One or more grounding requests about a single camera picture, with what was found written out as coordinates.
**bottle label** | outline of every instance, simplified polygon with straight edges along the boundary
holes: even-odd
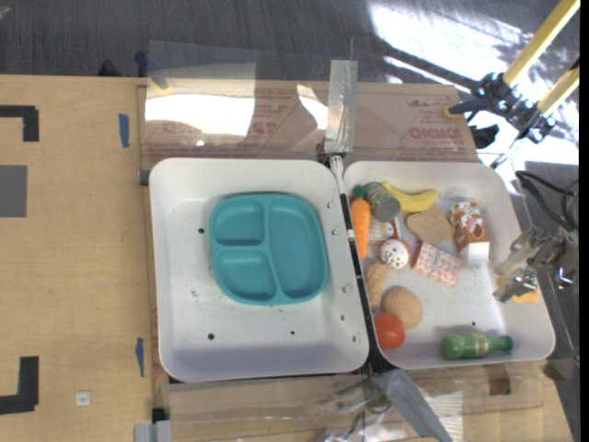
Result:
[[[480,332],[472,332],[472,337],[475,339],[475,357],[481,358],[489,353],[489,341],[484,334]]]

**teal plate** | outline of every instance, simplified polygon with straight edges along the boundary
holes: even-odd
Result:
[[[328,279],[328,256],[317,214],[287,194],[252,193],[219,203],[209,223],[217,283],[251,305],[300,303]]]

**white plastic tray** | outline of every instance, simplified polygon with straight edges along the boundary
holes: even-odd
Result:
[[[410,267],[388,272],[384,291],[393,285],[413,291],[423,304],[423,319],[416,328],[407,330],[400,348],[381,349],[382,355],[392,365],[406,369],[546,358],[554,348],[555,335],[543,297],[537,304],[515,304],[501,303],[492,295],[497,289],[492,267],[508,256],[511,243],[521,232],[509,193],[497,172],[473,163],[368,161],[352,163],[344,172],[349,195],[355,185],[382,180],[404,192],[436,189],[440,193],[438,204],[444,208],[458,200],[477,202],[491,240],[489,262],[478,266],[463,263],[454,288],[444,288]],[[402,232],[411,241],[408,231]],[[452,240],[438,247],[457,255]],[[371,246],[364,264],[375,262],[377,253],[378,247]],[[444,360],[442,337],[450,332],[473,331],[493,336],[509,334],[514,349],[484,360]]]
[[[159,353],[185,382],[342,373],[369,344],[337,184],[305,160],[171,158],[149,177],[156,259]],[[283,192],[321,222],[329,257],[325,289],[283,306],[237,303],[215,281],[208,222],[224,198]]]

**wooden table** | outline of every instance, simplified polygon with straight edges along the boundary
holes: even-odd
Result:
[[[135,423],[151,421],[144,187],[137,179],[137,93],[144,85],[141,78],[0,76],[0,105],[34,105],[40,113],[39,142],[22,141],[20,119],[0,118],[0,166],[27,168],[26,216],[0,217],[4,402],[17,395],[19,358],[39,358],[38,404],[34,411],[1,414],[0,440],[130,441]],[[518,393],[533,404],[510,409],[509,396],[502,396],[503,406],[465,414],[459,421],[468,428],[463,435],[570,440],[554,384],[538,369],[531,366],[529,381],[519,388],[531,392]],[[477,375],[470,378],[488,384]],[[425,389],[428,381],[442,381],[432,374],[414,378]],[[407,429],[400,438],[417,437],[398,423]],[[174,440],[191,440],[189,427],[176,425]],[[310,431],[255,439],[316,436]]]

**potato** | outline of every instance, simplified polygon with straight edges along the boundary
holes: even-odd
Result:
[[[378,308],[386,277],[387,266],[383,263],[373,263],[364,269],[364,279],[366,280],[366,291],[368,293],[370,309]]]
[[[419,298],[404,286],[393,286],[383,295],[380,308],[396,314],[405,329],[416,327],[423,317],[423,306]]]

